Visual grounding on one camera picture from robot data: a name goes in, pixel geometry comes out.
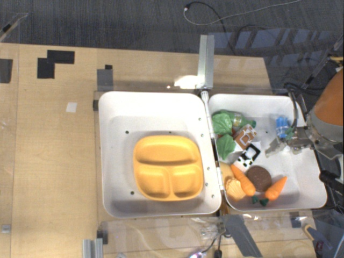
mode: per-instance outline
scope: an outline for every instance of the wooden table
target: wooden table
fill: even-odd
[[[17,127],[13,124],[9,128],[15,137],[5,147],[1,146],[6,148],[6,154],[15,154],[7,158],[10,163],[14,162],[15,171],[14,178],[13,173],[0,172],[0,201],[8,203],[7,206],[0,204],[0,224],[12,225],[11,234],[0,234],[0,256],[82,257],[82,240],[95,239],[101,220],[115,220],[114,227],[124,228],[127,257],[184,257],[184,253],[192,251],[187,247],[173,250],[164,246],[148,221],[132,229],[106,213],[98,215],[101,211],[98,205],[102,204],[97,203],[92,101],[97,90],[97,69],[104,69],[105,65],[113,65],[115,83],[170,85],[179,76],[197,74],[198,55],[11,44],[2,44],[1,48],[3,51],[13,49],[19,55],[20,74],[15,75],[15,67],[11,83],[0,84],[1,100],[11,97],[0,113],[4,116],[7,112],[12,117],[17,114]],[[56,64],[55,79],[37,79],[37,58],[46,58],[48,49],[75,51],[75,63]],[[0,49],[0,58],[4,56]],[[215,56],[214,82],[245,88],[270,87],[261,58]],[[66,112],[70,102],[77,103],[76,112]],[[5,153],[0,155],[0,160],[6,160]],[[13,209],[9,212],[12,192],[4,187],[11,188],[12,182]],[[169,220],[170,234],[177,236],[184,220]],[[301,229],[291,228],[279,215],[271,221],[283,222],[285,226],[278,230],[267,228],[264,233],[259,228],[254,229],[253,221],[248,224],[254,230],[253,237],[258,240],[264,257],[281,254],[315,257],[312,243]],[[147,246],[153,250],[142,251],[144,242],[149,242]],[[229,253],[230,257],[241,257],[231,239],[223,242],[222,249],[224,257]],[[117,255],[116,250],[108,252],[107,258]]]

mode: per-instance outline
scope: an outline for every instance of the toy food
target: toy food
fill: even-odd
[[[256,127],[256,122],[254,120],[246,119],[241,113],[238,112],[229,112],[227,110],[220,110],[214,114],[226,114],[229,116],[231,123],[235,127],[243,127],[246,124],[250,124],[253,128]]]
[[[234,142],[232,136],[225,134],[216,141],[217,152],[225,160],[228,155],[234,151],[236,143]]]
[[[256,188],[253,183],[245,176],[241,170],[235,165],[231,165],[231,169],[234,173],[235,178],[241,183],[241,188],[247,196],[253,196],[256,192]]]
[[[272,186],[270,186],[269,189],[265,192],[265,197],[267,197],[269,200],[276,200],[284,188],[286,179],[287,177],[283,177],[275,182]]]
[[[257,197],[256,195],[255,195],[255,196],[252,196],[252,197],[251,197],[251,200],[252,200],[252,203],[253,203],[253,204],[259,202],[259,199],[258,199],[258,197]]]
[[[226,184],[229,179],[234,178],[234,173],[229,164],[220,161],[220,168],[224,184]]]
[[[230,178],[227,180],[225,188],[227,196],[236,202],[246,196],[245,192],[241,188],[240,182],[236,178]]]
[[[268,202],[269,202],[269,199],[268,199],[268,198],[259,200],[259,203],[260,203],[262,206],[267,206]]]
[[[133,152],[134,177],[139,191],[162,202],[188,200],[203,188],[203,165],[198,146],[178,135],[140,139]]]
[[[232,121],[228,114],[222,112],[216,113],[212,116],[211,120],[215,134],[232,135]]]
[[[258,192],[265,192],[272,184],[269,172],[260,166],[252,166],[246,172],[246,176],[253,183]]]
[[[250,145],[250,143],[257,136],[257,132],[249,124],[243,126],[236,134],[233,136],[234,141],[237,145],[238,151],[244,151]]]

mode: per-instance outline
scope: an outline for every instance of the yellow plate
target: yellow plate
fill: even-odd
[[[176,135],[155,135],[138,141],[133,156],[140,192],[152,200],[196,197],[203,188],[203,167],[197,145]]]

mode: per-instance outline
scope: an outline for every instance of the orange carrot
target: orange carrot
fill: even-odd
[[[282,189],[284,188],[284,185],[286,183],[287,177],[283,177],[277,182],[275,182],[272,186],[268,188],[268,190],[265,192],[265,196],[269,200],[276,200],[279,195],[281,194]]]
[[[245,192],[247,196],[252,197],[256,193],[256,187],[254,187],[253,183],[248,179],[248,177],[245,176],[243,172],[241,172],[238,167],[232,164],[231,169],[235,178],[241,183],[243,192]]]

